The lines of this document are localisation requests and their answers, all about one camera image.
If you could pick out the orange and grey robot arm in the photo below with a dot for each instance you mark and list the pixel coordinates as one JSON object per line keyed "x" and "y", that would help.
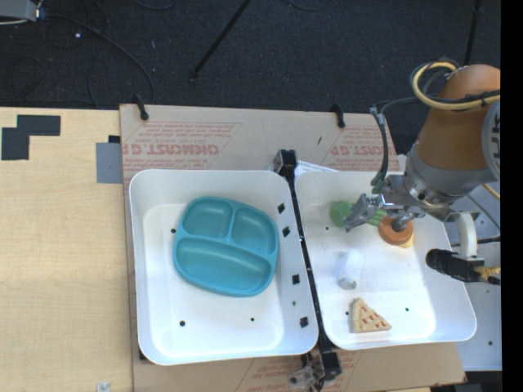
{"x": 457, "y": 137}

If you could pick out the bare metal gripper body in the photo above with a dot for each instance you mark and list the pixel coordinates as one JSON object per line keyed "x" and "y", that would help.
{"x": 402, "y": 196}

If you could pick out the black cylinder on white bracket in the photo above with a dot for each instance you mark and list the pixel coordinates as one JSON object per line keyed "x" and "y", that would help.
{"x": 453, "y": 264}

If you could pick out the blue divided plate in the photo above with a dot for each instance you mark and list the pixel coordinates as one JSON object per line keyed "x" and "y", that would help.
{"x": 224, "y": 255}

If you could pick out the orange doughnut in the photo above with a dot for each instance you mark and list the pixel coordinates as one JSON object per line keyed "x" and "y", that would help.
{"x": 394, "y": 235}

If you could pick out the green toy vegetable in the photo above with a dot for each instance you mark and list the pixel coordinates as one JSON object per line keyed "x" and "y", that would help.
{"x": 339, "y": 212}

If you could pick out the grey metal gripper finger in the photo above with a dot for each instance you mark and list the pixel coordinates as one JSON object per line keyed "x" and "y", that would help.
{"x": 360, "y": 212}
{"x": 402, "y": 220}

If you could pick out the small white can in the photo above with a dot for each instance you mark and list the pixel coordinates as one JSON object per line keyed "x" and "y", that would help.
{"x": 348, "y": 268}

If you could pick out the brown cardboard board red print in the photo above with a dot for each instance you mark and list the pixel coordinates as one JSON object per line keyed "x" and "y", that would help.
{"x": 245, "y": 141}

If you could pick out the pizza slice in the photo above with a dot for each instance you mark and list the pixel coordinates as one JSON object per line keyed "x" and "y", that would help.
{"x": 365, "y": 319}

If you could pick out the white plastic tray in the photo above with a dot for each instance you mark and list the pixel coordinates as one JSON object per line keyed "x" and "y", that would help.
{"x": 212, "y": 325}
{"x": 392, "y": 292}

